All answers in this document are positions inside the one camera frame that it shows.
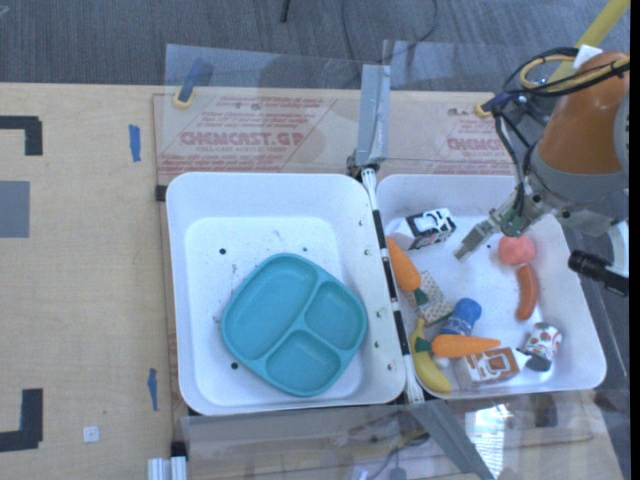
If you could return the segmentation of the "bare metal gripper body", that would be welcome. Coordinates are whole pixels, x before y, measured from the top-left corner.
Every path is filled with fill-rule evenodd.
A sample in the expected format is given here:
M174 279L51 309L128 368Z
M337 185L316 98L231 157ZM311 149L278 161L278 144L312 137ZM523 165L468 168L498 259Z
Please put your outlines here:
M594 237L623 223L622 218L590 209L588 203L574 202L541 184L525 182L518 184L502 205L490 210L488 223L492 233L519 237L547 215L564 227Z

